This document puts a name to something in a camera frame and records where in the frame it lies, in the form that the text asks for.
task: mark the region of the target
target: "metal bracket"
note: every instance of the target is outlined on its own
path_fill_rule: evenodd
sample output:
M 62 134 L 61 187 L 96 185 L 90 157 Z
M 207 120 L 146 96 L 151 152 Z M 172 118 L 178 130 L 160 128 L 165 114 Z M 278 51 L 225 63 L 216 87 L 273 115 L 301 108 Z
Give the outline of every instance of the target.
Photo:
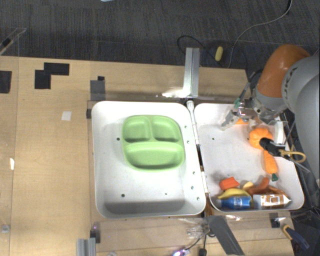
M 187 48 L 185 52 L 184 80 L 182 95 L 197 97 L 199 91 L 200 49 Z
M 78 239 L 76 242 L 76 256 L 96 256 L 96 239 Z

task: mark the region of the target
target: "robotic arm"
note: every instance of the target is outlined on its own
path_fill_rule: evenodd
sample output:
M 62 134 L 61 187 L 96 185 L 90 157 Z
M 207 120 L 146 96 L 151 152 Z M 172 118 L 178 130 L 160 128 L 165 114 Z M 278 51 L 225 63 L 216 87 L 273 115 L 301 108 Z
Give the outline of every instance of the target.
M 319 182 L 319 56 L 310 56 L 296 45 L 280 46 L 267 61 L 252 97 L 243 99 L 243 95 L 222 128 L 239 118 L 274 125 L 288 108 L 295 115 L 301 146 Z

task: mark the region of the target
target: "wooden table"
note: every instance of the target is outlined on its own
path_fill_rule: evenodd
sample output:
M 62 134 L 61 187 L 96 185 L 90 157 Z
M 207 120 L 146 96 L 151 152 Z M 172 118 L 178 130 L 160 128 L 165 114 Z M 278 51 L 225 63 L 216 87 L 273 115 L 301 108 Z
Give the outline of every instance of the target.
M 69 76 L 53 75 L 51 89 L 35 89 L 35 70 L 43 70 L 44 62 L 70 64 Z M 11 226 L 9 234 L 0 233 L 0 255 L 75 255 L 77 239 L 88 239 L 92 225 L 86 118 L 90 80 L 105 77 L 107 93 L 160 95 L 182 87 L 184 67 L 1 56 L 0 70 L 13 72 L 11 92 L 0 94 L 0 120 L 5 120 L 0 129 L 16 128 L 0 135 L 11 146 L 0 148 L 3 161 L 15 161 L 11 172 L 9 165 L 0 167 L 1 225 Z M 247 82 L 245 72 L 235 69 L 201 67 L 199 77 L 201 95 L 229 102 Z M 62 120 L 65 111 L 72 112 L 70 121 Z M 268 214 L 240 217 L 243 221 L 229 225 L 246 255 L 293 255 L 290 241 L 279 228 L 271 228 Z M 289 212 L 282 211 L 279 217 L 292 226 Z M 101 221 L 101 228 L 113 236 L 118 256 L 166 256 L 193 242 L 179 219 L 128 220 L 121 230 L 119 225 L 126 220 Z M 135 229 L 137 222 L 145 229 Z M 133 241 L 145 242 L 137 247 Z M 104 242 L 97 244 L 98 256 L 109 253 L 110 243 Z M 198 255 L 200 246 L 191 255 Z M 225 255 L 216 238 L 209 238 L 206 248 L 208 255 Z

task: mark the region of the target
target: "green plate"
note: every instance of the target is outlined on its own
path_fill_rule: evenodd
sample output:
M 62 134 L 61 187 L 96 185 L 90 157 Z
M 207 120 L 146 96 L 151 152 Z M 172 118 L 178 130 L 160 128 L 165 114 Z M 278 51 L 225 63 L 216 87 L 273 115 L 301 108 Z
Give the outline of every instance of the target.
M 122 149 L 129 166 L 140 171 L 164 171 L 185 161 L 180 128 L 162 115 L 133 115 L 122 126 Z

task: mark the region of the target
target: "bottle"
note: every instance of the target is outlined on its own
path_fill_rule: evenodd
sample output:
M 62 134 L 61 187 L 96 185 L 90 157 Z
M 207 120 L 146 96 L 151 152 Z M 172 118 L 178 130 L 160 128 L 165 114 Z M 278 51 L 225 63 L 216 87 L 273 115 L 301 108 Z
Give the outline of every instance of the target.
M 228 199 L 217 199 L 215 206 L 232 210 L 245 210 L 251 207 L 251 196 L 231 196 Z

